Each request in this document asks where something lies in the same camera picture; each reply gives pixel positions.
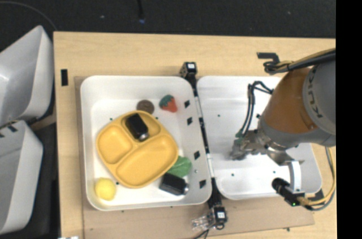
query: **black bracket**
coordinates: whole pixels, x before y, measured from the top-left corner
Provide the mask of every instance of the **black bracket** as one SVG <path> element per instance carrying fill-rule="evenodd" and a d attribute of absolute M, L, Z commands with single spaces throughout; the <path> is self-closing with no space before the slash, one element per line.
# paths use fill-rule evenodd
<path fill-rule="evenodd" d="M 193 90 L 193 95 L 195 97 L 199 97 L 199 95 L 197 93 L 197 89 L 196 89 L 196 74 L 197 74 L 196 63 L 195 62 L 184 62 L 184 64 L 182 65 L 182 67 L 180 69 L 180 75 L 182 78 L 186 79 L 191 84 L 191 87 Z M 204 140 L 206 154 L 210 154 L 208 139 L 206 136 L 204 119 L 199 118 L 199 122 L 200 122 L 202 138 Z M 227 221 L 227 217 L 226 217 L 225 208 L 222 207 L 221 193 L 217 189 L 216 179 L 214 177 L 211 178 L 211 183 L 212 183 L 212 194 L 211 194 L 211 197 L 208 199 L 208 206 L 211 210 L 214 210 L 214 211 L 217 208 L 219 208 L 220 210 L 223 210 L 224 215 L 220 216 L 220 218 L 218 218 L 218 222 L 217 222 L 217 223 L 223 224 L 224 222 Z"/>
<path fill-rule="evenodd" d="M 62 86 L 68 85 L 68 70 L 62 69 L 61 70 L 61 79 L 62 79 Z"/>
<path fill-rule="evenodd" d="M 304 197 L 305 192 L 303 191 L 293 192 L 289 188 L 290 184 L 281 178 L 275 178 L 271 183 L 271 185 L 273 189 L 277 191 L 277 193 L 281 195 L 290 206 L 292 207 L 300 206 L 298 197 Z"/>
<path fill-rule="evenodd" d="M 274 52 L 257 52 L 256 54 L 259 59 L 272 59 L 275 64 L 280 62 L 279 56 Z"/>

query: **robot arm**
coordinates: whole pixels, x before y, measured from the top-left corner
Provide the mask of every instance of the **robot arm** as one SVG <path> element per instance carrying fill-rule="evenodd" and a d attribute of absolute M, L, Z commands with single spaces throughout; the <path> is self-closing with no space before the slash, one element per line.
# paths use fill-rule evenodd
<path fill-rule="evenodd" d="M 306 67 L 315 63 L 312 69 Z M 286 164 L 292 158 L 285 151 L 302 142 L 335 146 L 335 50 L 295 63 L 267 62 L 264 66 L 271 74 L 288 73 L 273 90 L 259 117 L 258 128 L 236 135 L 232 159 L 262 153 L 278 164 Z M 250 88 L 249 99 L 253 104 Z"/>

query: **wooden board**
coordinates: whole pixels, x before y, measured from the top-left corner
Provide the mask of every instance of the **wooden board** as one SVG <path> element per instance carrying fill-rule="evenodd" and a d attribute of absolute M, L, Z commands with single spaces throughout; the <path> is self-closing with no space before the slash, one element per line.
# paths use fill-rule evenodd
<path fill-rule="evenodd" d="M 207 207 L 157 208 L 125 212 L 100 212 L 82 197 L 81 159 L 78 148 L 76 76 L 178 75 L 185 61 L 194 61 L 199 76 L 265 75 L 257 52 L 276 52 L 281 60 L 297 60 L 335 47 L 335 40 L 310 38 L 182 36 L 157 34 L 55 32 L 55 95 L 57 104 L 59 190 L 62 236 L 80 238 L 190 238 L 190 220 Z M 62 85 L 67 73 L 68 83 Z M 316 149 L 319 161 L 324 151 Z M 331 180 L 329 168 L 321 165 L 324 184 Z M 225 200 L 229 222 L 210 236 L 220 238 L 283 238 L 280 228 L 293 228 L 293 238 L 336 238 L 336 199 L 329 208 L 313 215 L 291 208 L 282 198 Z M 279 229 L 252 234 L 233 234 Z"/>

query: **cable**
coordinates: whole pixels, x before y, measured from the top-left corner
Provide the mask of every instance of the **cable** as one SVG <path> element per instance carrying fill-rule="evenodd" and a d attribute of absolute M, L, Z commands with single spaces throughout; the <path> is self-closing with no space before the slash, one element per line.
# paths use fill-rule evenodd
<path fill-rule="evenodd" d="M 197 237 L 194 237 L 193 239 L 199 239 L 199 238 L 201 238 L 203 235 L 205 235 L 204 239 L 206 239 L 206 237 L 207 237 L 208 234 L 209 234 L 209 231 L 210 231 L 210 229 L 207 229 L 207 230 L 203 231 L 203 232 L 202 232 L 200 235 L 198 235 Z"/>
<path fill-rule="evenodd" d="M 244 138 L 250 128 L 250 124 L 254 114 L 254 105 L 255 105 L 255 94 L 254 90 L 259 90 L 264 93 L 272 94 L 273 90 L 268 88 L 262 81 L 254 81 L 253 84 L 248 85 L 248 111 L 245 121 L 243 123 L 242 128 L 237 132 L 235 135 L 237 138 Z"/>
<path fill-rule="evenodd" d="M 331 189 L 329 190 L 328 194 L 326 196 L 324 196 L 322 199 L 319 199 L 316 201 L 312 201 L 305 197 L 297 198 L 302 206 L 305 206 L 305 207 L 309 208 L 310 210 L 315 210 L 315 211 L 321 210 L 322 208 L 325 208 L 324 207 L 325 205 L 329 205 L 329 203 L 333 199 L 333 196 L 334 196 L 334 193 L 336 190 L 337 174 L 336 174 L 336 170 L 335 170 L 335 162 L 333 159 L 332 150 L 330 147 L 326 147 L 326 153 L 327 153 L 327 158 L 328 158 L 329 166 L 330 166 L 330 169 L 332 172 L 332 177 L 333 177 L 333 183 L 332 183 Z M 319 205 L 319 204 L 325 204 L 325 205 L 320 208 L 312 208 L 312 206 Z"/>
<path fill-rule="evenodd" d="M 335 59 L 335 49 L 329 49 L 309 55 L 295 62 L 286 60 L 279 63 L 268 61 L 263 64 L 266 73 L 275 74 L 332 61 Z"/>
<path fill-rule="evenodd" d="M 218 225 L 215 226 L 215 228 L 217 230 L 223 230 L 223 228 L 225 228 L 225 224 L 224 223 L 218 224 Z"/>
<path fill-rule="evenodd" d="M 54 28 L 55 31 L 58 30 L 58 28 L 55 26 L 55 24 L 43 12 L 41 12 L 40 10 L 38 10 L 30 5 L 20 3 L 20 2 L 15 2 L 15 1 L 0 1 L 0 4 L 17 5 L 17 6 L 21 6 L 21 7 L 25 7 L 30 10 L 33 10 L 33 11 L 37 12 L 38 14 L 40 14 L 43 18 L 45 18 L 50 23 L 50 25 Z"/>

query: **green object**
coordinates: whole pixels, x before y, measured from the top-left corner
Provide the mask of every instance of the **green object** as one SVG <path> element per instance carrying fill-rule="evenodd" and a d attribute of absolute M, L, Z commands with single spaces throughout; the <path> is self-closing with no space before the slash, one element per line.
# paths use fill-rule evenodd
<path fill-rule="evenodd" d="M 243 136 L 243 130 L 244 130 L 244 129 L 240 129 L 240 130 L 236 133 L 235 137 L 241 138 L 241 137 Z"/>
<path fill-rule="evenodd" d="M 187 176 L 191 167 L 192 163 L 188 158 L 179 156 L 176 163 L 167 171 L 167 173 L 182 178 Z"/>

